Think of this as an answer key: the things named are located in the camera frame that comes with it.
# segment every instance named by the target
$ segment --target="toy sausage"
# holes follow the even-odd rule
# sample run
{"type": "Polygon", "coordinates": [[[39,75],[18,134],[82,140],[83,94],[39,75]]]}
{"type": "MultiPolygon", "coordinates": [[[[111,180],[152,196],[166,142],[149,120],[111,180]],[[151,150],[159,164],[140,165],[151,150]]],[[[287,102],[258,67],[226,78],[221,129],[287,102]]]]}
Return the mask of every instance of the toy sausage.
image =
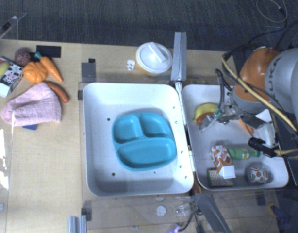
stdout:
{"type": "Polygon", "coordinates": [[[58,84],[53,83],[51,81],[45,81],[45,83],[55,92],[55,94],[59,97],[59,99],[63,103],[68,103],[69,102],[69,96],[66,93],[66,91],[64,91],[62,89],[62,87],[60,87],[58,84]]]}

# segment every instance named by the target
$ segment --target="cloth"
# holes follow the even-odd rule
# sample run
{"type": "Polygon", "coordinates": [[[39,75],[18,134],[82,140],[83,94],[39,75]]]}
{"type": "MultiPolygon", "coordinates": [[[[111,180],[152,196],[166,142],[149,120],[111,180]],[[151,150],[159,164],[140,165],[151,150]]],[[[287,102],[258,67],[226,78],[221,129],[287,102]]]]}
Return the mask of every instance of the cloth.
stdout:
{"type": "Polygon", "coordinates": [[[56,94],[44,83],[35,84],[26,92],[9,101],[2,109],[2,119],[14,126],[26,126],[43,122],[60,122],[62,108],[56,94]]]}

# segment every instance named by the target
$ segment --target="orange pumpkin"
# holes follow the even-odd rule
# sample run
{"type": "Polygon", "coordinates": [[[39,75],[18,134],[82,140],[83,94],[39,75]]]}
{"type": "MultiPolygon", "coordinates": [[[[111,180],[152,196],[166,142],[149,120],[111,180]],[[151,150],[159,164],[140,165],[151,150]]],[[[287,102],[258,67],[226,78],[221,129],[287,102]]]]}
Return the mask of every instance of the orange pumpkin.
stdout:
{"type": "Polygon", "coordinates": [[[40,83],[47,77],[48,71],[40,62],[30,61],[24,67],[24,77],[31,83],[40,83]]]}

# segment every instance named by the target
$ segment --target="green bottle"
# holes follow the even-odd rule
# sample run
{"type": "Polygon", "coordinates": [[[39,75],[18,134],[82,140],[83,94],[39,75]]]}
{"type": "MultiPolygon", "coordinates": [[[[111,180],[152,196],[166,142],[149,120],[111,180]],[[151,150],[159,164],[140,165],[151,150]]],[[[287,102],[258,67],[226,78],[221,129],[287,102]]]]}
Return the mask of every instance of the green bottle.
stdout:
{"type": "Polygon", "coordinates": [[[245,148],[228,149],[228,152],[233,160],[247,160],[250,157],[259,157],[261,155],[257,150],[245,148]]]}

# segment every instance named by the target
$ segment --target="blue plate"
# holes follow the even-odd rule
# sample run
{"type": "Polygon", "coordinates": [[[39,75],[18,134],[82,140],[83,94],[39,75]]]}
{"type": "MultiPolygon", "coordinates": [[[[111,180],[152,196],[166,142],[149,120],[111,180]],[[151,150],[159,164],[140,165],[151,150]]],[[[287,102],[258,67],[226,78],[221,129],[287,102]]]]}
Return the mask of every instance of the blue plate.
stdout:
{"type": "Polygon", "coordinates": [[[119,117],[112,128],[120,163],[129,170],[150,170],[172,162],[176,155],[173,132],[157,113],[139,112],[119,117]]]}

